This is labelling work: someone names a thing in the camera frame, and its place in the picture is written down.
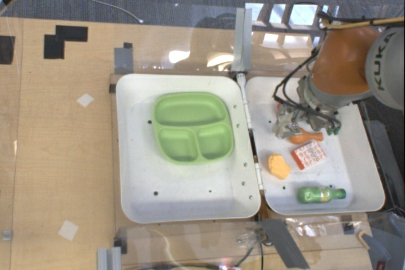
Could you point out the white plastic tray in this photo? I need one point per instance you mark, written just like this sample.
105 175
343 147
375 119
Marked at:
190 193
341 177

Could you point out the thin black and white rod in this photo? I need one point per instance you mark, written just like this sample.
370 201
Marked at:
246 107

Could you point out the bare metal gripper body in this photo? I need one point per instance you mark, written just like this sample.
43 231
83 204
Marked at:
311 118

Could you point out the green plastic bottle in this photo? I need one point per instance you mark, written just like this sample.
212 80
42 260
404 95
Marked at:
313 194

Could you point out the yellow ridged toy food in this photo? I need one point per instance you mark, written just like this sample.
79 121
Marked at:
279 166

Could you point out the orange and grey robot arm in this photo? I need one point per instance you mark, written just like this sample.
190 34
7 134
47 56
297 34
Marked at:
345 60

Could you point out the orange toy chicken drumstick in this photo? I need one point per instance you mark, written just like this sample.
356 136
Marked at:
303 137

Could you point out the orange and white carton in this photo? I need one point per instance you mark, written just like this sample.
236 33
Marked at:
309 155

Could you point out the green divided plate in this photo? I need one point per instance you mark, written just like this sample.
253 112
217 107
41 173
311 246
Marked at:
190 110

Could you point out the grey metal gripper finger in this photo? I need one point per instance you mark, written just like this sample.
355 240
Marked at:
284 131

